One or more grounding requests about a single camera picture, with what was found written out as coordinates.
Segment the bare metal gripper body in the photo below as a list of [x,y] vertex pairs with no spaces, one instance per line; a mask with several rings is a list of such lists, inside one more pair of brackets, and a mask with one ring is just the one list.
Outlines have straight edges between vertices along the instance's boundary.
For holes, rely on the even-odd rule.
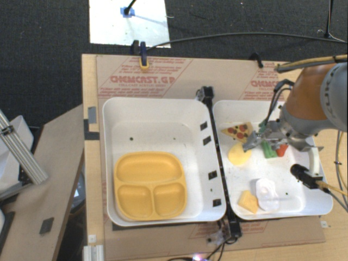
[[268,122],[264,120],[259,124],[259,136],[270,145],[271,142],[279,141],[283,144],[291,145],[299,152],[308,152],[313,148],[321,151],[324,148],[323,146],[316,146],[309,135],[297,132],[285,120],[272,120]]

